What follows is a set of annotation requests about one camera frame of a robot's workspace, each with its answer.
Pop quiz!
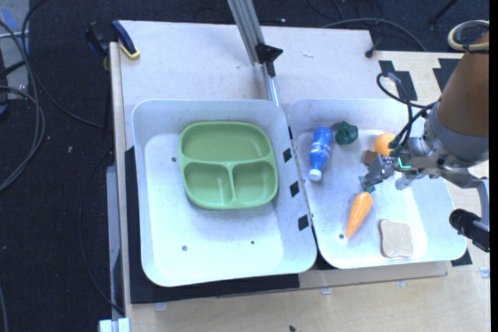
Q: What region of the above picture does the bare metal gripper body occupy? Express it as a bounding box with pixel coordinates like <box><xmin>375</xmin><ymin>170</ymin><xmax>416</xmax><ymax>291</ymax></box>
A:
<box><xmin>391</xmin><ymin>135</ymin><xmax>444</xmax><ymax>179</ymax></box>

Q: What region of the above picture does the orange ball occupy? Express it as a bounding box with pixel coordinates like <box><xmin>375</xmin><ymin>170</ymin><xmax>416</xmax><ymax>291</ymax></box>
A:
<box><xmin>373</xmin><ymin>132</ymin><xmax>398</xmax><ymax>158</ymax></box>

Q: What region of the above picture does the orange carrot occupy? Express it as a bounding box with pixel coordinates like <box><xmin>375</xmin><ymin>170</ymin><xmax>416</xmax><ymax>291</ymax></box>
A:
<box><xmin>345</xmin><ymin>186</ymin><xmax>376</xmax><ymax>239</ymax></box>

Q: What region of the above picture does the green broccoli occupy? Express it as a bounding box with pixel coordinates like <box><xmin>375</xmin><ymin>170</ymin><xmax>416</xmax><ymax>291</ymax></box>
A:
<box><xmin>333</xmin><ymin>121</ymin><xmax>359</xmax><ymax>146</ymax></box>

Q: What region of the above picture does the white plastic tray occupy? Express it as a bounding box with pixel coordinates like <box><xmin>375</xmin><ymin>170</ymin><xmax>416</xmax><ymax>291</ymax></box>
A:
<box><xmin>131</xmin><ymin>98</ymin><xmax>318</xmax><ymax>288</ymax></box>
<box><xmin>286</xmin><ymin>98</ymin><xmax>468</xmax><ymax>270</ymax></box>

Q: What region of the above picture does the blue plastic bottle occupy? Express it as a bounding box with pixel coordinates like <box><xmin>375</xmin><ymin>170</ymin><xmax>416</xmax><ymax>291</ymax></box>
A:
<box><xmin>308</xmin><ymin>126</ymin><xmax>334</xmax><ymax>182</ymax></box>

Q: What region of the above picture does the beige bread slice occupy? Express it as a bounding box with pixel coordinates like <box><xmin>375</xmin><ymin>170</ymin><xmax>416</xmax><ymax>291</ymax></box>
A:
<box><xmin>378</xmin><ymin>218</ymin><xmax>414</xmax><ymax>260</ymax></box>

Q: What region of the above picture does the thin black and white rod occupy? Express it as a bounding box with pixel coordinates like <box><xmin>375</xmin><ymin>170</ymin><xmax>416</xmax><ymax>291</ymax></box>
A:
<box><xmin>267</xmin><ymin>75</ymin><xmax>314</xmax><ymax>231</ymax></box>

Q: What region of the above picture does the green divided plate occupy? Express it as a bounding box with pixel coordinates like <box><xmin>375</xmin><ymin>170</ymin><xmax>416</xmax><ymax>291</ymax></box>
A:
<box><xmin>178</xmin><ymin>121</ymin><xmax>279</xmax><ymax>211</ymax></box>

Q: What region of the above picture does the pale flat board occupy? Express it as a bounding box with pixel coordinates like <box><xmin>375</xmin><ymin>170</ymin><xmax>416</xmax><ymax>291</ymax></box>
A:
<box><xmin>116</xmin><ymin>19</ymin><xmax>448</xmax><ymax>291</ymax></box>

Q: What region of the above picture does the black cylinder on white bracket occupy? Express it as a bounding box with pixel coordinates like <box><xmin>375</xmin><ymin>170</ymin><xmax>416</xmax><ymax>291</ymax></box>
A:
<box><xmin>446</xmin><ymin>169</ymin><xmax>490</xmax><ymax>253</ymax></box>

